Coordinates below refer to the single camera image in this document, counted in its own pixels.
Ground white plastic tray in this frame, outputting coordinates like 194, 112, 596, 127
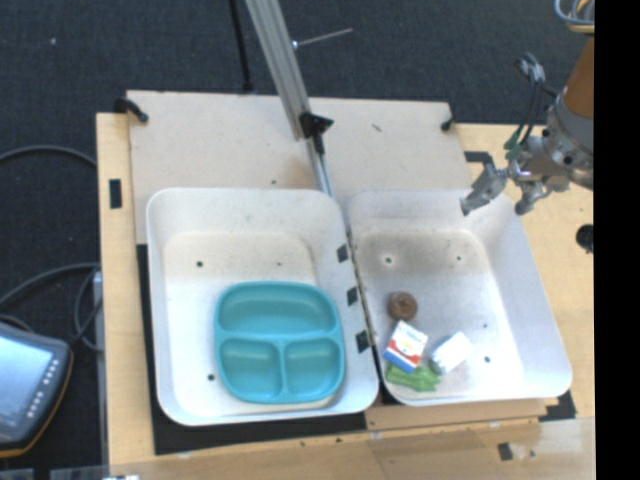
345, 189, 574, 408
145, 186, 380, 427

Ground teal divided plate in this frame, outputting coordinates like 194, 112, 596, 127
213, 281, 347, 405

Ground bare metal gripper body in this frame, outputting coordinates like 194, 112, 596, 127
505, 128, 595, 190

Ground white red and blue carton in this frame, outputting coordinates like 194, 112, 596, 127
382, 319, 430, 375

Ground green bean pods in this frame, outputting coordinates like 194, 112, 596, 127
384, 365, 442, 394

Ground black block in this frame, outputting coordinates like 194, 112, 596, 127
298, 111, 335, 140

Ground brown doughnut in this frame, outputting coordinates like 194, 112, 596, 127
387, 291, 419, 321

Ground pale flat board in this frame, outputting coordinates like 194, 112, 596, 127
125, 90, 560, 432

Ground black cylinder on white bracket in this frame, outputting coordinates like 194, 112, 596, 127
575, 223, 596, 254

